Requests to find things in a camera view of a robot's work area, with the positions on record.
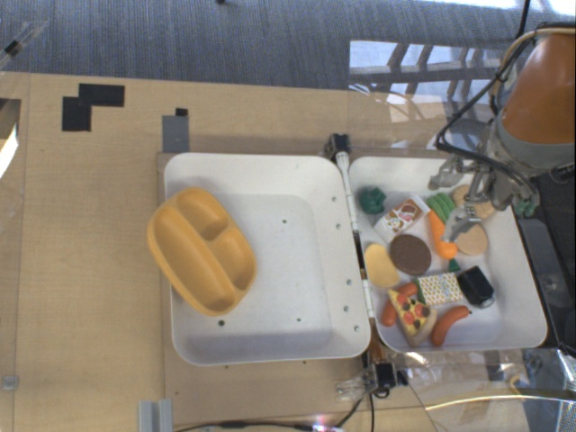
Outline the white and brown carton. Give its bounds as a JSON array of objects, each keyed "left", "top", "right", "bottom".
[{"left": 373, "top": 195, "right": 431, "bottom": 244}]

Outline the orange divided plate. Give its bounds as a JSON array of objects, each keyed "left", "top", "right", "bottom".
[{"left": 146, "top": 186, "right": 258, "bottom": 318}]

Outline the pizza slice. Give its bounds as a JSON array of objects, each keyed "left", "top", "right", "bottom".
[{"left": 386, "top": 287, "right": 439, "bottom": 348}]

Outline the orange sausage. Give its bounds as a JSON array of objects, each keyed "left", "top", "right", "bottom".
[
  {"left": 430, "top": 304, "right": 473, "bottom": 347},
  {"left": 381, "top": 282, "right": 420, "bottom": 329}
]

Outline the dark brown round biscuit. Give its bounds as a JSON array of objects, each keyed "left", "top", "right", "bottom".
[{"left": 388, "top": 233, "right": 433, "bottom": 277}]

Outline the pale yellow bread slice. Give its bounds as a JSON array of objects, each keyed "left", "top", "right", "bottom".
[{"left": 363, "top": 242, "right": 401, "bottom": 289}]

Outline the orange carrot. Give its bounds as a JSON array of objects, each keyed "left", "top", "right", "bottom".
[{"left": 426, "top": 209, "right": 462, "bottom": 274}]

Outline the thin black and white rod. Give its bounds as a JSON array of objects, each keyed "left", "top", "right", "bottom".
[{"left": 335, "top": 150, "right": 377, "bottom": 320}]

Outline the green broccoli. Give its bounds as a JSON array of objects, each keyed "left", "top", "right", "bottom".
[{"left": 357, "top": 186, "right": 388, "bottom": 216}]

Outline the black box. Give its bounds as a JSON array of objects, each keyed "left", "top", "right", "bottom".
[{"left": 455, "top": 265, "right": 496, "bottom": 310}]

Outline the white plastic tray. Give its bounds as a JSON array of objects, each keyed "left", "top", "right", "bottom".
[
  {"left": 163, "top": 152, "right": 373, "bottom": 367},
  {"left": 348, "top": 155, "right": 549, "bottom": 353}
]

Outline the green pea pod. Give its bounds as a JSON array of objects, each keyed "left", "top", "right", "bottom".
[{"left": 425, "top": 192, "right": 457, "bottom": 224}]

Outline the black block with wires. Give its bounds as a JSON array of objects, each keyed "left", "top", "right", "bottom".
[
  {"left": 372, "top": 361, "right": 401, "bottom": 399},
  {"left": 327, "top": 132, "right": 353, "bottom": 155}
]

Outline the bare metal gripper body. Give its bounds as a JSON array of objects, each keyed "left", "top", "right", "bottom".
[{"left": 465, "top": 157, "right": 519, "bottom": 212}]

